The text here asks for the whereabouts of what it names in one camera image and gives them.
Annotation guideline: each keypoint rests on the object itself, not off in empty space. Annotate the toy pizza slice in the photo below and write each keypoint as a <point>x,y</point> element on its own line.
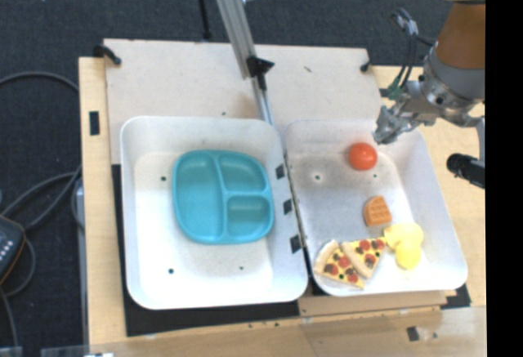
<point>365,253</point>
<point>337,267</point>

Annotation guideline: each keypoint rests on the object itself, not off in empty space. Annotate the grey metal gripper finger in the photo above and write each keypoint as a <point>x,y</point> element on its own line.
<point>401,127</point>
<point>383,124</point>

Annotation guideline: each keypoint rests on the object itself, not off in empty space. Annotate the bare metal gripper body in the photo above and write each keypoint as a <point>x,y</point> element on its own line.
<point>437,100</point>

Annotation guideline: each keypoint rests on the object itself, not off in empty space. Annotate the brown waffle biscuit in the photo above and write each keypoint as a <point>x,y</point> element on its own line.
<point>377,211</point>

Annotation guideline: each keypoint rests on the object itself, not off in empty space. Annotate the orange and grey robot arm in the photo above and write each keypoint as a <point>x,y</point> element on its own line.
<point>461,32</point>

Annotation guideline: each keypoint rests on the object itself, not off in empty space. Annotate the black cylinder on white bracket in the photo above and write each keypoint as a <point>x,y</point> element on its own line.
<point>466,167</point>

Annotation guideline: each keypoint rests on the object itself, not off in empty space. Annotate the blue divided plate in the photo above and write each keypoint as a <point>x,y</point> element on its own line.
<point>204,196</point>

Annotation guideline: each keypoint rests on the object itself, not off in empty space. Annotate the orange ball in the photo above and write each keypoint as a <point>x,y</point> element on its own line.
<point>363,156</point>

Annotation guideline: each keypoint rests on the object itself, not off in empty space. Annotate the pale flat board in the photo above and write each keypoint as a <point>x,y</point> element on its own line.
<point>184,81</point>

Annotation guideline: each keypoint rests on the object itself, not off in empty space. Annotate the yellow round slice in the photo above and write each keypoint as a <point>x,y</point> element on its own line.
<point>402,233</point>
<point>408,257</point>

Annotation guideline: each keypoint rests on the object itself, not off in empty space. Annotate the white plastic tray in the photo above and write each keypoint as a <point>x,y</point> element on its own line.
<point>155,224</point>
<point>339,200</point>

